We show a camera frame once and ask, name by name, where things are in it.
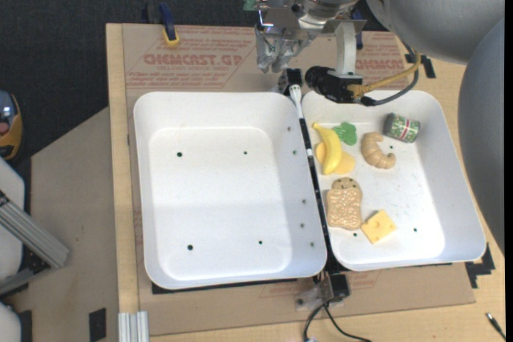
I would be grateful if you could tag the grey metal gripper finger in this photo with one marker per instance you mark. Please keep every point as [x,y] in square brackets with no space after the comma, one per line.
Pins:
[265,52]
[288,52]

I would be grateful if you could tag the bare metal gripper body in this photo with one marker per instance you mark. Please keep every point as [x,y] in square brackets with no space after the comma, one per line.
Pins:
[294,18]

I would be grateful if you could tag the brown cardboard board, red print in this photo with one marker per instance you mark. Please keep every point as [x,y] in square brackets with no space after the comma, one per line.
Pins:
[192,64]

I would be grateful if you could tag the thin black and white rod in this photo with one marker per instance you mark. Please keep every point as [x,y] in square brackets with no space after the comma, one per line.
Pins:
[308,150]

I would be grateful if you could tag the green broccoli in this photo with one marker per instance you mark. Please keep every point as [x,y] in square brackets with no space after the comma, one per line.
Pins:
[348,133]

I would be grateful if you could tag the yellow banana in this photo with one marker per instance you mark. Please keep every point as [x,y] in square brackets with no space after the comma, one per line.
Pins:
[332,150]

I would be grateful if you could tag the orange flat slice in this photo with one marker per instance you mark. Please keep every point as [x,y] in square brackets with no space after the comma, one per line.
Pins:
[348,165]

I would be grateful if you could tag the beige croissant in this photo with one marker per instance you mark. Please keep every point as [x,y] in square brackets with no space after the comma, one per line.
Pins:
[374,152]

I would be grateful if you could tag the green patterned can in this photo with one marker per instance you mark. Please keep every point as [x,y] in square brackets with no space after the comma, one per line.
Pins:
[402,127]

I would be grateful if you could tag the brown biscuit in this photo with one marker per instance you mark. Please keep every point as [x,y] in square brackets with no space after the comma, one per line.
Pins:
[344,183]

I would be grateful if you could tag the white plastic tray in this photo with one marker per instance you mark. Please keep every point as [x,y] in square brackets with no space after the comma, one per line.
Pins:
[224,192]
[421,192]

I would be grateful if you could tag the brown bread slice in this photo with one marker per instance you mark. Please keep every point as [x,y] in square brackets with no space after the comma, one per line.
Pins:
[344,209]

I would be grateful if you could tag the yellow cheese wedge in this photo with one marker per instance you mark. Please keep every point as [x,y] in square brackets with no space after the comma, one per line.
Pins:
[378,227]

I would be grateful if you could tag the black cylinder on white bracket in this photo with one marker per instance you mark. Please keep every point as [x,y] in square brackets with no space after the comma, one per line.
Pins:
[329,83]

